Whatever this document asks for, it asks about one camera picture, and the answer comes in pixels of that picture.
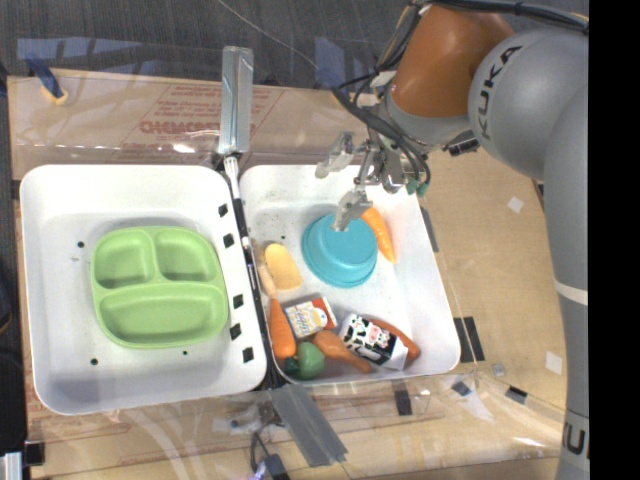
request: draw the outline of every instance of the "clear plastic sheet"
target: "clear plastic sheet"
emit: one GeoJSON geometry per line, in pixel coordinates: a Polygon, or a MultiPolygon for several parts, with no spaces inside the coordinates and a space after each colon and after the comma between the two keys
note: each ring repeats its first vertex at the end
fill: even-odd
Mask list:
{"type": "MultiPolygon", "coordinates": [[[[54,72],[69,91],[65,105],[42,96],[35,78],[9,80],[15,179],[44,163],[214,161],[215,134],[208,130],[216,128],[216,82],[54,72]],[[176,117],[160,116],[170,112],[161,103],[170,101],[169,94],[185,109],[206,102],[203,113],[212,118],[202,116],[206,126],[194,128],[195,135],[186,128],[165,133],[163,125],[145,134],[142,123],[176,117]]],[[[251,151],[241,159],[243,169],[313,164],[341,131],[364,137],[360,123],[326,91],[256,85],[253,96],[251,151]]],[[[187,119],[188,112],[177,117],[187,119]]],[[[434,154],[430,165],[434,180],[420,204],[468,347],[448,374],[310,389],[348,450],[345,461],[310,467],[274,419],[265,390],[85,416],[55,414],[38,399],[26,346],[29,441],[44,443],[46,456],[32,468],[33,478],[249,479],[252,450],[259,463],[265,448],[280,456],[292,478],[421,478],[427,471],[453,475],[483,465],[517,468],[531,459],[547,459],[537,467],[551,476],[560,453],[566,373],[538,194],[530,180],[483,152],[456,159],[434,154]]],[[[18,205],[16,216],[20,230],[18,205]]]]}

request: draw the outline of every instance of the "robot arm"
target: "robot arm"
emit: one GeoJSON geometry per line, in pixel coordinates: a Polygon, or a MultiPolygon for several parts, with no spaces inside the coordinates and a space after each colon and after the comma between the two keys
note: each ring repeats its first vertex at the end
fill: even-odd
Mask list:
{"type": "MultiPolygon", "coordinates": [[[[547,7],[490,0],[414,0],[365,83],[371,109],[336,98],[369,129],[350,157],[364,155],[353,191],[336,211],[346,229],[371,203],[366,184],[420,193],[429,152],[484,147],[525,176],[544,182],[545,215],[567,348],[567,410],[559,480],[590,477],[588,377],[588,19],[547,7]],[[500,14],[555,28],[513,33],[500,14]],[[379,74],[397,67],[383,89],[379,74]]],[[[346,166],[336,141],[326,175],[346,166]]]]}

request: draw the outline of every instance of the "green divided plate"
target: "green divided plate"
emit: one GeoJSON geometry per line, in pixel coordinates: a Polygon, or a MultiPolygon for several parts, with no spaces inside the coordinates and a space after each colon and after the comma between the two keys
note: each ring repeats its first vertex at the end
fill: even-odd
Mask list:
{"type": "Polygon", "coordinates": [[[107,233],[93,251],[91,288],[100,327],[125,347],[198,343],[218,334],[229,315],[215,249],[183,227],[107,233]]]}

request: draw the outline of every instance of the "blue lid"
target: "blue lid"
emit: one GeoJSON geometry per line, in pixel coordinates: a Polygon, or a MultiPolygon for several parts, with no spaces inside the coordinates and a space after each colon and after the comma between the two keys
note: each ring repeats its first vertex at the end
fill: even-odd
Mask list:
{"type": "Polygon", "coordinates": [[[331,229],[334,215],[311,223],[302,236],[302,256],[323,282],[351,288],[371,277],[378,257],[378,242],[362,219],[349,223],[346,231],[331,229]]]}

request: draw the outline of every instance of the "gray floor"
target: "gray floor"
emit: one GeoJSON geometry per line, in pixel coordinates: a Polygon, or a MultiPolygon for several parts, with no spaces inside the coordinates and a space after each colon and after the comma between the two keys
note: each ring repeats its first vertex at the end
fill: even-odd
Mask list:
{"type": "MultiPolygon", "coordinates": [[[[409,0],[0,0],[0,61],[220,77],[226,45],[252,48],[256,83],[328,88],[367,71],[409,0]]],[[[589,0],[508,0],[589,14],[589,0]]],[[[511,18],[516,30],[539,26],[511,18]]],[[[0,455],[24,439],[7,102],[0,98],[0,273],[14,302],[0,335],[0,455]]]]}

